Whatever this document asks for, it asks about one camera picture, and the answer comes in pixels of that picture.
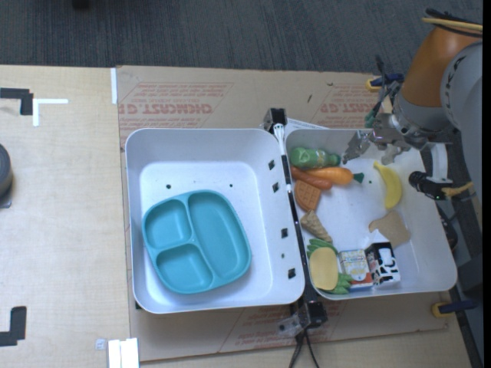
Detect thin black and white rod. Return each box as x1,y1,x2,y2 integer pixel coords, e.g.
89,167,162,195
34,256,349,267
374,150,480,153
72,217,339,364
273,123,308,311

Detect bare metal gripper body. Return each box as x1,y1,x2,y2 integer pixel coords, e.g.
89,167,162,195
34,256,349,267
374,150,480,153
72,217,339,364
370,112,430,150

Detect yellow banana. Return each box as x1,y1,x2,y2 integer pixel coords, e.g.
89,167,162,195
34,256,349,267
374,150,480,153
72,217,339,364
372,159,404,211

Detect white plastic tray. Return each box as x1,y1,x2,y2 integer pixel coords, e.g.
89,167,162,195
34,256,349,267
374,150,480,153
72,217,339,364
284,127,459,302
124,127,306,315

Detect tan ice cream cone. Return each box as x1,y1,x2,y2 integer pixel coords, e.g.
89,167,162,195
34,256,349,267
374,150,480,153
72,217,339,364
299,209,334,244

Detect grey round roll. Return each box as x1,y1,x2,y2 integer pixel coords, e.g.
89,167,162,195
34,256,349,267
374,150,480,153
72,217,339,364
0,143,15,209

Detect white paper sheet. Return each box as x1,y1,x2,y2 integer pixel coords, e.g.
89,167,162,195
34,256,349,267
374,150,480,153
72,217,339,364
285,117,331,131

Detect tan bread slice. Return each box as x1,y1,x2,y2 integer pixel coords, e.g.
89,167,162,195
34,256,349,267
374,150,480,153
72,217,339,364
367,209,412,250

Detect green plastic bottle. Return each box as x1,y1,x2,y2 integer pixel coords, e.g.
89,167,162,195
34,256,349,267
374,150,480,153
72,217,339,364
288,146,342,169

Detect brown cardboard board red print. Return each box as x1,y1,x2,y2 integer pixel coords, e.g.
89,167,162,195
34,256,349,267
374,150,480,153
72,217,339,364
116,65,452,363

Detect black and white milk carton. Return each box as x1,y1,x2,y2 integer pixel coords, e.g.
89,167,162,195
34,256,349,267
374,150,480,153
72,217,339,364
364,241,401,288

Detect yellow and white carton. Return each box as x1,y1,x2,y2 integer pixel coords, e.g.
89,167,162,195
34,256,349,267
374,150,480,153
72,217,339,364
337,248,374,291

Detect yellow corn with green leaves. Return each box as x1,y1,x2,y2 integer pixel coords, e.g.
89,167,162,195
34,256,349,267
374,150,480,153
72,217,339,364
306,238,354,296

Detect black cylinder on white bracket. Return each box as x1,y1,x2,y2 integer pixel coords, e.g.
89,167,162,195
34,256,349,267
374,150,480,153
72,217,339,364
407,142,454,202

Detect black block with thin wires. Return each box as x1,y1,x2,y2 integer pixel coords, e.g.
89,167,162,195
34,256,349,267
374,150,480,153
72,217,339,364
262,107,288,132
277,299,329,337

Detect brown waffle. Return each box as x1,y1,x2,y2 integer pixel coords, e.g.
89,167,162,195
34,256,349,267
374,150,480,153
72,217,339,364
293,179,323,212

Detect blue divided plate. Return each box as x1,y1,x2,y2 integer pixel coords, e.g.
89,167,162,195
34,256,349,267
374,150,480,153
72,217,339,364
141,189,253,295

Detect orange-red sausage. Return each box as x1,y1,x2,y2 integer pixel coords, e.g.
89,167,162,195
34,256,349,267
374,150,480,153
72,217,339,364
289,165,334,192

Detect orange carrot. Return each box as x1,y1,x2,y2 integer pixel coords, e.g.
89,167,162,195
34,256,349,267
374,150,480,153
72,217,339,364
305,166,365,186

